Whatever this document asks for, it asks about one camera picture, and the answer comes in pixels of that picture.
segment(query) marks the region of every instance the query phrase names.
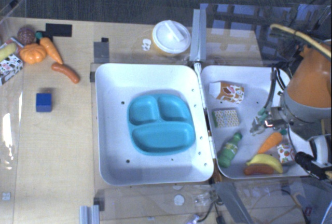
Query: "toy sausage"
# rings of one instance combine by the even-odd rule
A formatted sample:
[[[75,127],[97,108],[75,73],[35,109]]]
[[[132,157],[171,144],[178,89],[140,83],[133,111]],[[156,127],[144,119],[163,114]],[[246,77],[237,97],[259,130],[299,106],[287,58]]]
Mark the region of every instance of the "toy sausage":
[[[253,175],[253,174],[273,174],[274,169],[265,164],[256,164],[250,165],[243,170],[245,175]]]
[[[79,83],[79,76],[68,66],[64,64],[54,63],[52,64],[52,70],[65,74],[73,83]]]

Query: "white lid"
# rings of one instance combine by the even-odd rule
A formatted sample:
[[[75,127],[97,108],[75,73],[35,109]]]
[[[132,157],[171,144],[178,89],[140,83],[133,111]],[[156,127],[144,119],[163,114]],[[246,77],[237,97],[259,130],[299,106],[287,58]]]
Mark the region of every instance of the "white lid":
[[[182,24],[164,20],[159,22],[152,31],[155,44],[164,52],[181,53],[188,49],[191,42],[190,33]]]

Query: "toy banana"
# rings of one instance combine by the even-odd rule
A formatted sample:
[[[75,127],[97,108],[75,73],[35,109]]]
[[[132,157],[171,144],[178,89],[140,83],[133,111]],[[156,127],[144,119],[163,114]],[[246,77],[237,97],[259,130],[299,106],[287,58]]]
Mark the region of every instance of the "toy banana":
[[[257,154],[251,161],[246,163],[248,166],[251,164],[266,164],[274,168],[277,172],[283,173],[282,165],[275,157],[267,154]]]

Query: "blue block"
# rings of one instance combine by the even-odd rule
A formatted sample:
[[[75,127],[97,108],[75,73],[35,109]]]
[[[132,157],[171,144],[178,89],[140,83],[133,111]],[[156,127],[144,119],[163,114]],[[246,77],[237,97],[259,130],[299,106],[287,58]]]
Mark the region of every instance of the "blue block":
[[[52,94],[51,93],[37,93],[36,111],[39,113],[47,113],[47,112],[52,111]]]

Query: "blue object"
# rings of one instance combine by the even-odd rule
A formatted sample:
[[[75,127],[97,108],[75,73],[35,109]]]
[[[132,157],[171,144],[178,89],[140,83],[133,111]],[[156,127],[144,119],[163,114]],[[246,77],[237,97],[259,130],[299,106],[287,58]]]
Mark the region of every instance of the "blue object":
[[[52,111],[52,94],[37,93],[36,95],[36,111],[46,113]]]
[[[195,142],[195,129],[187,104],[178,96],[139,96],[128,107],[128,126],[135,148],[146,155],[169,155]]]

